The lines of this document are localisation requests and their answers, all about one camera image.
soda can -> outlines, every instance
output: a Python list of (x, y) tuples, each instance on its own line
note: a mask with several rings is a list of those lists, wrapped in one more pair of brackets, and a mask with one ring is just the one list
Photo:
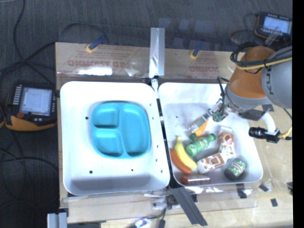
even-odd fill
[(242, 175), (245, 169), (246, 164), (240, 158), (235, 158), (228, 168), (225, 169), (224, 174), (228, 179), (235, 181)]

black floor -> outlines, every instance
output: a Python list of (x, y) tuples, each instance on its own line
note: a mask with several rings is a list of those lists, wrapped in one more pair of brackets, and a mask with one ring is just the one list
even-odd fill
[[(0, 105), (19, 80), (55, 85), (55, 44), (150, 46), (151, 27), (166, 28), (166, 48), (235, 50), (254, 35), (256, 16), (293, 17), (293, 0), (0, 0)], [(37, 133), (0, 129), (0, 228), (47, 226), (57, 212), (57, 127)]]

yellow banana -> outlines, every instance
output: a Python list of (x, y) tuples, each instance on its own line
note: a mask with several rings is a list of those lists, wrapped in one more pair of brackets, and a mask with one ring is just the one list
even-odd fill
[(174, 150), (176, 151), (177, 156), (184, 165), (188, 166), (189, 168), (197, 168), (197, 164), (186, 153), (184, 146), (181, 143), (181, 137), (177, 137), (177, 142), (174, 146)]

blue plate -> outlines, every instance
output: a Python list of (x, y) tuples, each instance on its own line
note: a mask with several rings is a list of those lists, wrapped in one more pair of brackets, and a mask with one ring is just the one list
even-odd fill
[(139, 157), (151, 146), (148, 116), (132, 103), (108, 102), (97, 106), (91, 116), (91, 134), (94, 148), (107, 158)]

water bottle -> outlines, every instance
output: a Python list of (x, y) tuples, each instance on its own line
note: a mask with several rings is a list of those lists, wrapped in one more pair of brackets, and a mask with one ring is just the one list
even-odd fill
[(216, 136), (213, 133), (210, 134), (208, 137), (199, 138), (198, 140), (194, 141), (186, 147), (186, 153), (189, 156), (196, 156), (203, 149), (208, 148), (209, 143), (211, 141), (214, 141), (215, 139)]

